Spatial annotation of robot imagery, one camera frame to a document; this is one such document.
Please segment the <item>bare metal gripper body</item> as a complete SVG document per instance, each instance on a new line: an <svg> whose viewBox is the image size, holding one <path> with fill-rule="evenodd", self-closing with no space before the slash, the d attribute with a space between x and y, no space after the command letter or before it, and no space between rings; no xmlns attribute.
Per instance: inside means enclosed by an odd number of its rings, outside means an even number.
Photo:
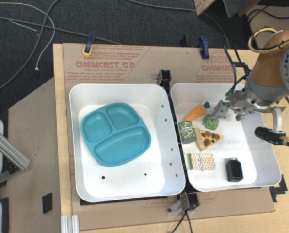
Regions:
<svg viewBox="0 0 289 233"><path fill-rule="evenodd" d="M269 113L274 103L286 96L285 89L242 89L227 94L228 107L235 113Z"/></svg>

